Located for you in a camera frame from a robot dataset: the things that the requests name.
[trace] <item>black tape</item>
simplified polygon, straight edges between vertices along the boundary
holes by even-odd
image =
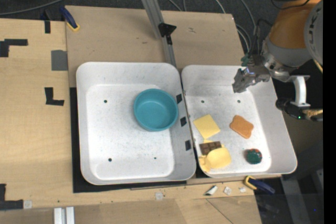
[[[178,94],[176,96],[176,101],[177,101],[177,103],[180,103],[182,101],[182,94]]]
[[[181,127],[183,127],[185,124],[187,124],[187,119],[186,117],[183,117],[180,119],[180,122],[181,122]]]
[[[28,46],[28,39],[5,39],[10,46]]]
[[[51,26],[50,26],[50,21],[49,20],[44,21],[44,33],[46,33],[46,34],[51,33]]]
[[[28,46],[27,39],[5,39],[0,41],[0,57],[8,57],[9,46]]]
[[[46,104],[50,105],[64,105],[64,100],[54,100],[54,89],[52,87],[44,88],[46,92]]]
[[[6,184],[0,184],[0,211],[23,208],[23,200],[5,201],[5,192]]]
[[[188,151],[191,149],[191,141],[187,140],[185,141],[185,151]]]
[[[8,57],[9,45],[7,42],[0,41],[0,57]]]

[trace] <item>blue clamp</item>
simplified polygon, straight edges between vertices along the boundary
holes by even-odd
[[[75,22],[75,19],[65,7],[60,7],[59,12],[63,15],[64,19],[67,21],[67,25],[70,27],[72,31],[79,30],[80,28],[79,24]]]
[[[256,189],[260,189],[268,194],[274,194],[275,190],[267,185],[266,183],[256,180],[255,178],[251,177],[251,176],[247,176],[244,180],[244,183],[246,186],[248,186],[249,188],[256,190]]]

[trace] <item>wooden board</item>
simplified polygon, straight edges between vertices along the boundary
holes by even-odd
[[[143,9],[66,6],[80,29],[67,27],[69,83],[88,61],[165,62],[161,40],[155,39]],[[244,55],[231,14],[163,11],[171,35],[176,67],[240,65]]]
[[[113,202],[165,199],[203,199],[219,184],[213,197],[226,197],[222,183],[124,189],[100,193],[72,193],[69,82],[67,71],[51,70],[51,51],[67,50],[64,22],[51,22],[51,34],[38,20],[0,19],[0,40],[28,39],[27,47],[11,46],[0,58],[0,183],[7,184],[6,200],[31,200],[33,208],[97,205]],[[46,105],[45,87],[64,106]],[[227,182],[232,196],[253,195],[243,182]]]
[[[0,211],[3,223],[52,224],[53,209]],[[112,202],[75,207],[76,224],[261,224],[254,196]]]

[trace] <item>white bracket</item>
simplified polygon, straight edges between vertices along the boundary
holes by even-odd
[[[291,76],[291,77],[295,86],[295,101],[291,103],[298,107],[310,106],[310,104],[306,103],[307,99],[306,76]]]
[[[54,224],[75,224],[75,209],[73,206],[54,208]]]

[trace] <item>teal bowl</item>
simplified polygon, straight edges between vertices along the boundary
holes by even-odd
[[[139,93],[134,101],[133,110],[139,125],[151,132],[170,128],[178,118],[175,99],[159,89],[148,89]]]

